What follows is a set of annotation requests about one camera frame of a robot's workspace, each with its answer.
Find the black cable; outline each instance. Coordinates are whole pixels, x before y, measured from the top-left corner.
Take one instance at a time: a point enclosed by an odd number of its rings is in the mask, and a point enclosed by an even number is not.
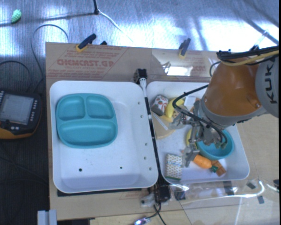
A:
[[[212,73],[211,73],[212,68],[213,68],[215,65],[219,64],[219,63],[221,63],[221,61],[215,62],[214,64],[212,64],[212,65],[210,66],[209,75],[210,75],[211,77],[212,77]]]
[[[254,55],[261,55],[265,53],[270,53],[273,51],[279,50],[279,46],[272,46],[267,48],[261,48],[256,50],[250,50],[247,52],[238,52],[238,53],[231,53],[231,51],[223,52],[219,51],[216,53],[218,59],[220,60],[230,60],[230,59],[237,59],[237,58],[243,58],[243,57],[250,57]]]
[[[39,86],[39,84],[40,84],[41,82],[45,82],[45,74],[44,74],[44,72],[43,72],[43,70],[42,70],[42,68],[41,68],[41,65],[40,65],[40,63],[39,63],[39,61],[38,61],[38,59],[37,59],[37,55],[36,55],[36,53],[35,53],[35,51],[34,51],[34,49],[33,49],[33,39],[34,39],[35,33],[36,33],[40,28],[45,27],[45,26],[52,26],[52,27],[56,27],[56,28],[60,29],[60,30],[66,35],[67,41],[69,41],[69,37],[68,37],[66,31],[63,30],[61,27],[55,25],[55,24],[43,24],[43,25],[37,27],[37,28],[34,30],[32,36],[31,36],[31,39],[30,39],[30,46],[31,46],[31,49],[32,49],[32,54],[33,54],[35,60],[37,61],[37,66],[38,66],[38,68],[39,68],[39,70],[40,70],[40,72],[41,72],[41,76],[42,76],[41,80],[40,80],[40,81],[37,83],[37,85],[35,86],[35,88],[34,88],[34,90],[33,90],[34,92],[37,90],[37,88],[38,88],[38,86]]]
[[[7,61],[0,62],[0,66],[3,65],[3,64],[9,63],[9,62],[20,64],[21,66],[23,66],[28,71],[28,74],[29,74],[29,77],[30,77],[29,86],[26,89],[26,91],[28,91],[30,86],[31,86],[31,84],[32,84],[32,76],[31,76],[31,73],[30,73],[28,67],[25,64],[23,64],[23,63],[21,63],[19,61],[15,61],[15,60],[7,60]]]
[[[93,0],[93,2],[94,2],[94,6],[95,6],[95,11],[94,11],[94,13],[95,13],[96,15],[98,15],[98,14],[99,14],[99,9],[98,9],[98,6],[97,6],[97,2],[96,2],[96,0]]]
[[[9,161],[9,160],[7,160],[7,159],[1,157],[1,156],[0,156],[0,159],[1,159],[2,161],[6,162],[6,163],[13,164],[11,161]],[[39,179],[41,179],[45,184],[49,185],[49,183],[48,183],[48,181],[47,181],[46,179],[42,178],[41,176],[39,176],[39,175],[36,174],[35,172],[32,172],[31,170],[29,170],[29,169],[27,169],[27,168],[25,168],[25,167],[23,167],[23,166],[21,166],[21,165],[18,165],[18,164],[15,164],[15,166],[17,166],[18,169],[22,169],[22,170],[24,170],[24,171],[27,171],[27,172],[31,173],[32,175],[34,175],[34,176],[38,177]]]
[[[5,149],[4,145],[1,144],[1,148],[4,150],[5,154],[7,155],[7,157],[11,160],[12,162],[12,165],[13,167],[16,169],[19,177],[21,177],[21,174],[20,174],[20,170],[18,169],[18,167],[15,165],[15,157],[18,153],[18,150],[19,150],[19,143],[17,143],[17,147],[16,147],[16,150],[15,150],[15,153],[13,156],[11,156],[8,151]],[[4,189],[6,190],[6,187],[7,187],[7,184],[8,184],[8,178],[10,176],[10,173],[11,173],[11,167],[7,173],[7,175],[5,176],[5,179],[4,179]],[[23,204],[24,204],[24,198],[25,198],[25,190],[24,190],[24,183],[22,182],[22,199],[21,199],[21,202],[20,202],[20,205],[18,207],[18,209],[16,210],[16,212],[14,213],[14,215],[12,217],[9,216],[9,214],[7,213],[7,204],[6,204],[6,201],[7,201],[7,193],[4,193],[4,203],[3,203],[3,212],[4,212],[4,215],[7,219],[7,222],[8,224],[10,225],[13,225],[13,221],[15,220],[15,218],[18,216],[20,210],[22,209],[23,207]]]
[[[162,223],[163,223],[164,225],[166,225],[166,223],[164,222],[163,218],[161,217],[161,215],[160,215],[160,213],[159,213],[160,210],[157,210],[155,205],[154,205],[154,209],[155,209],[155,211],[157,212],[157,214],[158,214],[160,220],[162,221]]]
[[[20,181],[24,181],[24,182],[33,182],[33,183],[38,183],[41,185],[44,185],[46,188],[48,187],[48,183],[45,183],[43,181],[39,181],[36,179],[29,179],[29,178],[19,178],[19,179],[8,179],[7,181],[1,181],[0,185],[2,184],[14,184]]]
[[[248,65],[248,66],[254,66],[254,65],[257,65],[261,62],[266,62],[266,61],[269,61],[269,60],[272,60],[274,58],[278,57],[278,55],[273,55],[269,58],[266,58],[266,59],[263,59],[262,61],[259,61],[259,62],[254,62],[254,63],[245,63],[244,65]],[[235,61],[231,61],[231,60],[222,60],[224,62],[229,62],[229,63],[236,63]]]
[[[178,100],[180,100],[180,99],[182,99],[182,98],[184,98],[184,97],[186,97],[186,96],[188,96],[188,95],[190,95],[190,94],[192,94],[192,93],[195,93],[195,92],[197,92],[197,91],[200,91],[200,90],[202,90],[202,89],[204,89],[204,88],[207,88],[207,87],[208,87],[208,84],[207,84],[207,85],[204,85],[204,86],[202,86],[202,87],[199,87],[199,88],[197,88],[197,89],[194,89],[194,90],[192,90],[192,91],[183,93],[182,95],[180,95],[179,97],[177,97],[177,98],[173,101],[172,105],[173,105],[173,107],[174,107],[175,109],[178,109],[182,114],[193,118],[194,121],[201,121],[201,122],[203,122],[203,123],[206,123],[208,126],[212,127],[212,128],[213,128],[214,130],[216,130],[217,133],[219,134],[219,136],[220,136],[220,138],[221,138],[220,142],[223,142],[222,137],[224,137],[224,138],[225,138],[225,142],[224,142],[224,143],[227,143],[227,142],[228,142],[228,139],[227,139],[226,135],[225,135],[220,129],[218,129],[215,125],[213,125],[211,122],[208,122],[208,121],[206,121],[206,120],[204,120],[204,119],[202,119],[202,118],[200,118],[200,117],[198,117],[198,116],[192,114],[191,112],[189,112],[189,111],[187,111],[187,110],[185,110],[185,109],[179,107],[179,106],[176,104],[176,102],[177,102]]]
[[[149,216],[149,217],[146,217],[146,218],[153,218],[153,217],[155,217],[156,215],[158,215],[159,212],[161,211],[161,203],[159,203],[158,206],[159,206],[159,208],[158,208],[158,210],[157,210],[157,209],[156,209],[156,206],[154,205],[154,209],[156,210],[156,212],[155,212],[153,215],[151,215],[151,216]]]

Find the yellow banana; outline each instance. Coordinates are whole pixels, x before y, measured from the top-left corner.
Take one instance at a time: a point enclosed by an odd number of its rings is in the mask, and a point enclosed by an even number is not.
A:
[[[190,139],[191,133],[192,133],[192,130],[190,129],[190,130],[187,132],[187,134],[186,134],[186,145],[187,145],[187,146],[189,145],[188,139]]]
[[[174,107],[173,107],[173,101],[175,100],[175,98],[173,98],[172,100],[169,101],[167,107],[165,108],[165,116],[167,116],[168,118],[171,118],[173,116],[174,113]],[[176,102],[176,105],[179,106],[181,104],[184,103],[183,99],[179,99]]]

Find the divided plate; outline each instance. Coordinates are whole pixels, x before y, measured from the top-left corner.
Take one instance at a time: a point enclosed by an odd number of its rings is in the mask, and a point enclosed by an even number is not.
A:
[[[108,146],[73,148],[65,145],[58,136],[58,102],[64,96],[85,93],[106,97],[114,108],[118,134]],[[139,85],[132,82],[58,81],[50,87],[49,99],[53,181],[58,190],[80,193],[148,188],[156,183],[158,170],[145,99]],[[80,98],[76,98],[75,103],[82,110],[85,108]],[[86,114],[86,111],[75,112],[61,114],[61,117],[76,119]]]
[[[110,100],[100,94],[65,95],[56,108],[57,132],[73,148],[98,148],[117,137],[118,124]]]

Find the floor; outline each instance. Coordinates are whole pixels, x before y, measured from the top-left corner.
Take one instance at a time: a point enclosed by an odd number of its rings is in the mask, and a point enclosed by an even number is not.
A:
[[[0,0],[0,88],[39,93],[45,104],[45,43],[80,43],[93,33],[93,44],[116,46],[178,49],[187,38],[190,50],[244,52],[256,43],[278,45],[279,5],[279,0]],[[21,18],[11,23],[17,9]],[[0,224],[33,225],[37,211],[49,209],[43,114],[33,136],[0,140]]]

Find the toy carrot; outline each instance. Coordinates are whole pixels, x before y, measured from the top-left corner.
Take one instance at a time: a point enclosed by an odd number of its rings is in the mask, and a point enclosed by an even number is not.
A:
[[[212,167],[211,160],[209,160],[206,157],[201,156],[200,154],[197,154],[195,156],[195,158],[193,159],[193,162],[201,168],[208,169],[208,168]]]

